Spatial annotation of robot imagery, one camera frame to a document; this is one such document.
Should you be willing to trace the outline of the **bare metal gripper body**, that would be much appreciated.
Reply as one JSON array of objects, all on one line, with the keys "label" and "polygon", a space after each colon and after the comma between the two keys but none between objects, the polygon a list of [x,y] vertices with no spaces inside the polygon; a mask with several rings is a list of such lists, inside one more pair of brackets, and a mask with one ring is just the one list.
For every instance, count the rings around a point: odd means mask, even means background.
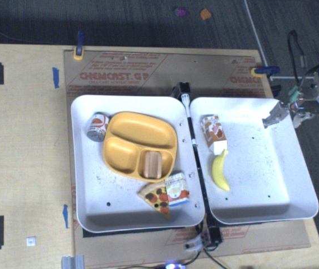
[{"label": "bare metal gripper body", "polygon": [[319,115],[319,78],[298,80],[288,95],[292,113]]}]

